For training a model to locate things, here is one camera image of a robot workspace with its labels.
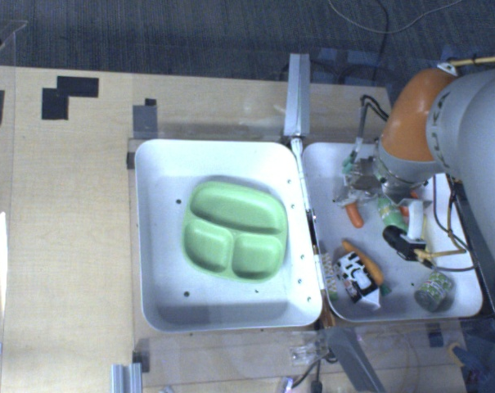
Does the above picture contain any black and white carton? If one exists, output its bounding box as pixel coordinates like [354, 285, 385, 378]
[332, 251, 382, 311]

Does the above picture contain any long orange carrot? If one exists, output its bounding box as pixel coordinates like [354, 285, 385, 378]
[340, 239, 393, 296]

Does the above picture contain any green divided plate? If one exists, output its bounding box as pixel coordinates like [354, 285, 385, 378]
[181, 180, 290, 282]

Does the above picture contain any white plastic tray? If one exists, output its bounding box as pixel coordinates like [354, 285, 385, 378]
[133, 138, 324, 334]
[302, 141, 484, 323]

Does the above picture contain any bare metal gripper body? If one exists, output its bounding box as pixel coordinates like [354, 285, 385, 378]
[344, 156, 430, 205]

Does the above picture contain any white packet with green print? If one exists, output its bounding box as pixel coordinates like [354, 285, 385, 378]
[320, 251, 340, 302]

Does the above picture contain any short orange carrot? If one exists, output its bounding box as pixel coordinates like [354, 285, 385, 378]
[344, 201, 365, 229]

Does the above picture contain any green bottle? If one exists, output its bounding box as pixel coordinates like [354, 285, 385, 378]
[376, 196, 408, 232]

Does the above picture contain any green can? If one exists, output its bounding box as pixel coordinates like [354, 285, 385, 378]
[413, 270, 456, 314]

